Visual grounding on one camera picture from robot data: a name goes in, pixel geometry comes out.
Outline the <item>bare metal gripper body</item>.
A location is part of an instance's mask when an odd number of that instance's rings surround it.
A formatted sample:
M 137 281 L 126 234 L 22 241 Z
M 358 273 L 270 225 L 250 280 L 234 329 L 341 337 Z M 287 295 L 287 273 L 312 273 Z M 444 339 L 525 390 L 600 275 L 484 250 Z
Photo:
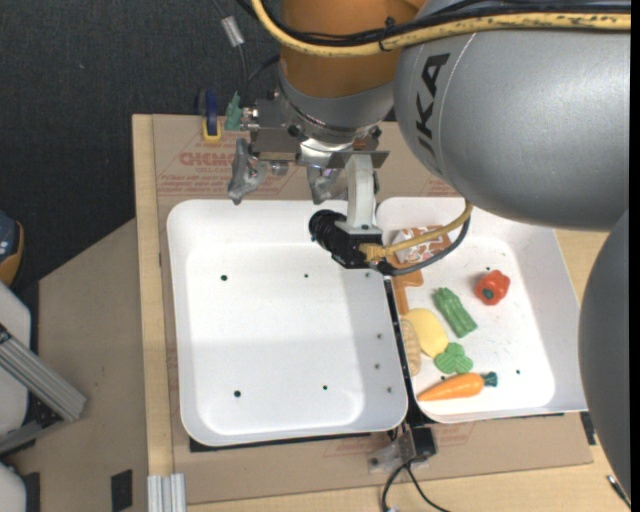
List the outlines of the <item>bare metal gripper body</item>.
M 259 160 L 342 169 L 353 155 L 368 156 L 379 169 L 389 153 L 378 148 L 375 124 L 349 126 L 305 114 L 285 97 L 258 99 L 248 109 L 250 151 Z

